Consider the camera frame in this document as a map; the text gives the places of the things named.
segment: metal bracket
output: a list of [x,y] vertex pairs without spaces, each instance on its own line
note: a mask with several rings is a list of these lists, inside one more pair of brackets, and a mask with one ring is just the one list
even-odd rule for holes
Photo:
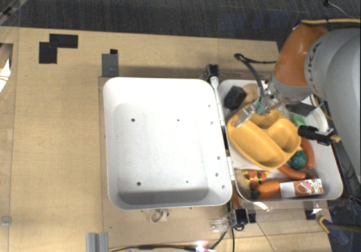
[[1,226],[11,226],[11,217],[1,217]]
[[88,233],[86,235],[86,252],[109,252],[108,232]]

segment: green ball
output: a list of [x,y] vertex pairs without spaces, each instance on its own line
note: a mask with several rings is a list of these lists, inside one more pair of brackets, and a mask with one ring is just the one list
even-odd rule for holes
[[298,151],[291,158],[291,166],[295,169],[302,168],[306,165],[307,155],[303,151]]

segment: yellow bowl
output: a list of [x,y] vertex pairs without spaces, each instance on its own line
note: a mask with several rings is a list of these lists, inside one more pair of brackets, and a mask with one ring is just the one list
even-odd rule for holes
[[301,144],[297,128],[278,110],[272,110],[267,116],[254,114],[237,129],[234,123],[241,111],[228,121],[227,133],[231,144],[250,162],[262,169],[274,170],[297,152]]

